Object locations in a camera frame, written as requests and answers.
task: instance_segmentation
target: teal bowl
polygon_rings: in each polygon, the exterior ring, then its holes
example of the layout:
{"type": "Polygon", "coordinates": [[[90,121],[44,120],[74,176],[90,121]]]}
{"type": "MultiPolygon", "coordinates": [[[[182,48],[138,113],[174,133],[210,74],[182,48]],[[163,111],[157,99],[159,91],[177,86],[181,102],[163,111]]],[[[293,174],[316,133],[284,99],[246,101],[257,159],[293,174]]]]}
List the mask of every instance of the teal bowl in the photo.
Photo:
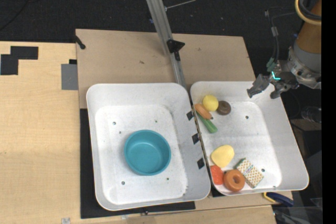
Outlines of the teal bowl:
{"type": "Polygon", "coordinates": [[[168,167],[172,154],[167,140],[161,134],[140,130],[132,133],[126,140],[124,155],[134,172],[152,176],[168,167]]]}

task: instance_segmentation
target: toy lemon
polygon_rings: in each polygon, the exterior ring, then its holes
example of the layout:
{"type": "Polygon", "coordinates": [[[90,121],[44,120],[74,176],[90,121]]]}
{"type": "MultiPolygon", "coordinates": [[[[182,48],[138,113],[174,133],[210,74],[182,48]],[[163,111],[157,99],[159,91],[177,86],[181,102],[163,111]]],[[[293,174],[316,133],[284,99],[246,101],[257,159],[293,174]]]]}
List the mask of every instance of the toy lemon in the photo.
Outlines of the toy lemon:
{"type": "Polygon", "coordinates": [[[218,100],[211,94],[203,98],[202,104],[208,111],[216,111],[218,108],[218,100]]]}

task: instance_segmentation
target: wooden board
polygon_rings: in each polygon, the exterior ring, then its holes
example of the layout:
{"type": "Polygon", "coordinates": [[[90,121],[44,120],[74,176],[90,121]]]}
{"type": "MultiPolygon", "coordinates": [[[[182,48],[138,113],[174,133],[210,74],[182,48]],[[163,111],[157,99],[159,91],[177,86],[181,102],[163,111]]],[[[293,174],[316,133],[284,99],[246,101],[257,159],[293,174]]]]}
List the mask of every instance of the wooden board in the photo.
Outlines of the wooden board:
{"type": "MultiPolygon", "coordinates": [[[[169,56],[157,33],[77,29],[79,103],[96,83],[175,82],[169,56]]],[[[187,89],[196,81],[254,81],[242,37],[175,34],[187,89]]]]}

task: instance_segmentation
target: black tape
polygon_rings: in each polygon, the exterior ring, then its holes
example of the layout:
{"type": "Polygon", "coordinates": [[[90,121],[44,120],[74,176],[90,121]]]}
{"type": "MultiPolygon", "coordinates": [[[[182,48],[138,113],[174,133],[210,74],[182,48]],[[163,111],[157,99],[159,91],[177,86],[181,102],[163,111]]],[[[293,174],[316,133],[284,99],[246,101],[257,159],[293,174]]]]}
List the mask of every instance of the black tape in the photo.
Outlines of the black tape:
{"type": "Polygon", "coordinates": [[[205,165],[203,158],[200,158],[197,161],[197,165],[198,165],[198,169],[201,169],[205,165]]]}
{"type": "Polygon", "coordinates": [[[193,111],[190,110],[188,113],[187,113],[187,117],[188,117],[188,120],[191,120],[193,117],[194,117],[194,114],[193,114],[193,111]]]}
{"type": "Polygon", "coordinates": [[[17,59],[38,59],[38,47],[24,47],[24,46],[11,46],[11,55],[16,56],[17,59]]]}
{"type": "Polygon", "coordinates": [[[19,59],[10,54],[1,55],[0,75],[17,75],[19,59]]]}
{"type": "Polygon", "coordinates": [[[192,139],[193,139],[193,142],[194,142],[194,145],[199,141],[199,137],[198,137],[198,134],[194,134],[193,136],[192,136],[192,139]]]}

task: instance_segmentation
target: metal bracket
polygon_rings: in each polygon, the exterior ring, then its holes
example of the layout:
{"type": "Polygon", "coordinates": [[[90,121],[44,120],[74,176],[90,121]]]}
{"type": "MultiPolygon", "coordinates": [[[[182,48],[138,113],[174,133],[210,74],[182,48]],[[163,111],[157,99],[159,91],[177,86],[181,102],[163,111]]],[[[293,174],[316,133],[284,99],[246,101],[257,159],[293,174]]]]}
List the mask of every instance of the metal bracket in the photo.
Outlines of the metal bracket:
{"type": "Polygon", "coordinates": [[[71,224],[70,218],[62,218],[62,224],[71,224]]]}
{"type": "Polygon", "coordinates": [[[181,61],[179,50],[185,45],[185,43],[169,39],[167,41],[168,50],[171,54],[174,54],[176,61],[181,61]]]}

